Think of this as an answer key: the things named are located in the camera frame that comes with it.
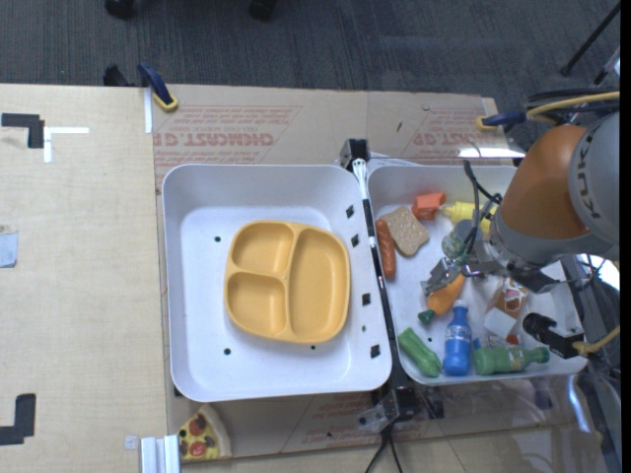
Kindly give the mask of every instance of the green bottle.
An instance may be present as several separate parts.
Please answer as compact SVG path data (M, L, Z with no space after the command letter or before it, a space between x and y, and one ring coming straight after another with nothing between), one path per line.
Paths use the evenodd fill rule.
M545 347L481 347L473 352L473 367L477 374L522 372L530 363L542 365L549 360L550 352Z

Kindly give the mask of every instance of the green cucumber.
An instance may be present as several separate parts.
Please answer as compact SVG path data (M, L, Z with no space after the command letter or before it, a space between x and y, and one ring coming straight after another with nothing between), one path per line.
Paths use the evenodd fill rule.
M440 374L443 363L438 355L425 345L425 342L412 328L406 328L397 336L397 339L401 350L412 358L418 369L425 376L435 378Z

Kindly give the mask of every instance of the table surface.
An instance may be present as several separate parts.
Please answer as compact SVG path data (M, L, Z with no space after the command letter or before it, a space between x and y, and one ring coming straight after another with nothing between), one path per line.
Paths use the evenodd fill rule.
M195 97L200 89L181 94ZM208 90L221 95L223 105L244 95L230 88ZM272 92L245 90L248 103L269 100ZM42 149L27 147L26 129L0 128L0 226L19 234L17 265L0 269L0 427L12 425L17 396L36 395L35 435L23 444L0 446L2 471L138 471L137 450L127 449L125 440L162 437L174 426L161 296L160 182L154 168L155 157L165 151L156 134L170 123L165 114L154 112L153 134L146 131L145 95L143 89L0 86L0 112L38 114L48 127L89 128L87 134L53 134L48 164ZM313 106L312 95L300 95L304 115L322 97L339 94L320 94ZM292 93L283 97L290 100ZM427 95L429 101L436 99L446 100ZM357 94L353 102L366 105L370 100L396 103L395 96L386 94ZM492 109L492 101L487 103ZM318 117L316 110L312 117ZM343 132L332 129L330 118L314 130L332 148L339 149L349 135L374 131L365 112L363 120L338 118ZM265 124L269 130L282 121ZM316 153L318 146L310 145ZM291 147L277 148L268 158L287 163L288 152ZM572 416L524 429L514 424L514 429L508 423L503 431L486 433L437 433L398 442L396 451L406 472L606 471L596 434L581 431ZM434 425L439 429L441 423ZM264 431L251 439L265 440ZM255 443L244 450L256 450ZM364 471L376 450L371 444L280 455L244 453L185 468ZM394 468L387 449L372 471Z

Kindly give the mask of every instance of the toy pizza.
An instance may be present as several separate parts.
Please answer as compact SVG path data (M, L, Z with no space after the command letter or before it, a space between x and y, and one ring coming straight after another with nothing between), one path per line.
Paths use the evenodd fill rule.
M226 427L219 414L207 403L179 428L177 437L182 463L232 457Z

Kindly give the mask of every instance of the chair wheel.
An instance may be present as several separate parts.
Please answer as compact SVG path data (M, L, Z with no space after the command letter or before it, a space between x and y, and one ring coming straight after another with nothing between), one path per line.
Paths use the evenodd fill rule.
M105 0L107 11L117 18L126 20L133 14L134 0Z
M249 4L249 14L260 21L269 21L274 12L276 0L252 0Z

